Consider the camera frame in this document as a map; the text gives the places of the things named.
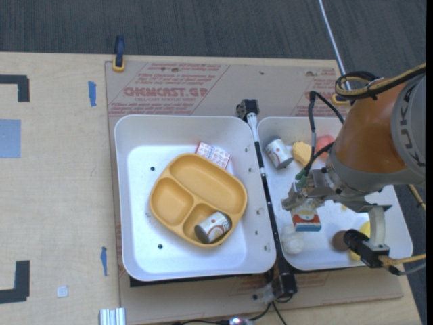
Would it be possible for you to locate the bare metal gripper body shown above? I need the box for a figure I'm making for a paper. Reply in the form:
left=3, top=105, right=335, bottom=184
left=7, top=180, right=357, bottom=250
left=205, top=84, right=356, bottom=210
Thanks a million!
left=300, top=167, right=393, bottom=213

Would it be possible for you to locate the white orange and blue carton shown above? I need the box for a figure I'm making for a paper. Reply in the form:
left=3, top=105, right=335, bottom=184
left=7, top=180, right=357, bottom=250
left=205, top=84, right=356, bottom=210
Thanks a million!
left=291, top=200, right=323, bottom=233

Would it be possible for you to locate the thin black and white rod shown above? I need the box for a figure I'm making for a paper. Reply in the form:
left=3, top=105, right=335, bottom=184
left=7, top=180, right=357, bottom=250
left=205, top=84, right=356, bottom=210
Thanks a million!
left=246, top=112, right=289, bottom=278

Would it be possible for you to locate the white plastic tray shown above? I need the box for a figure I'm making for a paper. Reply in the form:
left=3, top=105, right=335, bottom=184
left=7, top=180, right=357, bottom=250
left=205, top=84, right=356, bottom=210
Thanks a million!
left=256, top=116, right=414, bottom=272
left=114, top=114, right=278, bottom=282

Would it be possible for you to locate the white toy food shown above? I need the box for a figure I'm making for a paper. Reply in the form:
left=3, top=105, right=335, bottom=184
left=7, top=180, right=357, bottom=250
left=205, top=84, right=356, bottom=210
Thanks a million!
left=281, top=224, right=306, bottom=255

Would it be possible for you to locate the orange toy food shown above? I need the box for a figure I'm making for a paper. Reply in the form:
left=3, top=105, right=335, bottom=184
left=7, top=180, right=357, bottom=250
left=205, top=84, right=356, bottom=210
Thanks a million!
left=315, top=134, right=336, bottom=159

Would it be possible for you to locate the yellow ridged toy food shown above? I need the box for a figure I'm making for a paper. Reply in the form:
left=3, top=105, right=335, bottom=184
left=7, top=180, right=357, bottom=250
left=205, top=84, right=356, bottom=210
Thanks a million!
left=292, top=140, right=313, bottom=167

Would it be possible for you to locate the brown doughnut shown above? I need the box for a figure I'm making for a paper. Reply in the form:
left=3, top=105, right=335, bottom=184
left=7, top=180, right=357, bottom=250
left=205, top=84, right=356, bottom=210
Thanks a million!
left=332, top=230, right=350, bottom=253

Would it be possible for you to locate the white and orange can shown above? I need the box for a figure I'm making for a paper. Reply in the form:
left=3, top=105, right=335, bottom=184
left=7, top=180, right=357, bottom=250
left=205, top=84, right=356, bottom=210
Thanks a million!
left=193, top=211, right=233, bottom=245
left=263, top=137, right=295, bottom=170

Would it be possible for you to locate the red and white packet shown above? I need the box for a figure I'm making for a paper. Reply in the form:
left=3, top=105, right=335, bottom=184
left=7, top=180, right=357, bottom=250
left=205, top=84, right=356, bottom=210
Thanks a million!
left=194, top=141, right=232, bottom=171

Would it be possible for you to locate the yellow divided plate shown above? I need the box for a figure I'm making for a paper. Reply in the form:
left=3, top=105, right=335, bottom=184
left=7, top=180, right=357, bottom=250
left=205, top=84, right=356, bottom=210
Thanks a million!
left=148, top=152, right=249, bottom=249

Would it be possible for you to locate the brown cardboard board red print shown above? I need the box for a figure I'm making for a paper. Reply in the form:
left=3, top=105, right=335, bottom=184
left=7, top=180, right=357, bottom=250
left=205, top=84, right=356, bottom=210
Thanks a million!
left=104, top=60, right=405, bottom=325

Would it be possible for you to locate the black cylinder on white bracket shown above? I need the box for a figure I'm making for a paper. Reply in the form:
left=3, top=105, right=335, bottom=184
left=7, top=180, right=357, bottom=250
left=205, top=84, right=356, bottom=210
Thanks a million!
left=343, top=205, right=391, bottom=269

